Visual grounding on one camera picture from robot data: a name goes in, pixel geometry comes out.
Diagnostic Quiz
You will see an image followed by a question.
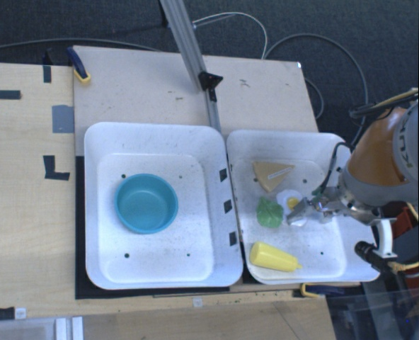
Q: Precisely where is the pale wood board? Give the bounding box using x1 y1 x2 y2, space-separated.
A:
73 45 361 299

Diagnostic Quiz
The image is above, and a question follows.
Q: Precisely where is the green lettuce leaf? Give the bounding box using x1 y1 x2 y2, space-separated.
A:
256 196 285 230

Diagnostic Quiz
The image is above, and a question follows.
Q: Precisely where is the white plastic tray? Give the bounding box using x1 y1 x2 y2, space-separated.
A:
84 121 244 291
226 129 381 286

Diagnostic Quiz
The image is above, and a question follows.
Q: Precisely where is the white and yellow fried egg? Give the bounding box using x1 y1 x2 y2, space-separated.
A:
275 188 308 228

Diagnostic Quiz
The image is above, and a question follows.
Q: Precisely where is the yellow squeeze bottle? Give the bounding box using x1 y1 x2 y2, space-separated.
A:
249 241 303 273

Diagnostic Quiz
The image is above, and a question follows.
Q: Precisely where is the black cylinder on white bracket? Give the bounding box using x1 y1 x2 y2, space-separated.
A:
354 217 398 273

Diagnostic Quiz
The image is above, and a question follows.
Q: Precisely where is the tan cheese wedge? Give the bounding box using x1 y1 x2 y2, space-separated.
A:
252 161 297 193

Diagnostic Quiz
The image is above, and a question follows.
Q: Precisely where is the blue bowl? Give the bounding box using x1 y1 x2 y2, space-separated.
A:
113 173 180 235

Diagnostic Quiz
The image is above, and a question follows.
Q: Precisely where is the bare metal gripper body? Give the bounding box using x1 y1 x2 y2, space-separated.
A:
309 185 382 227

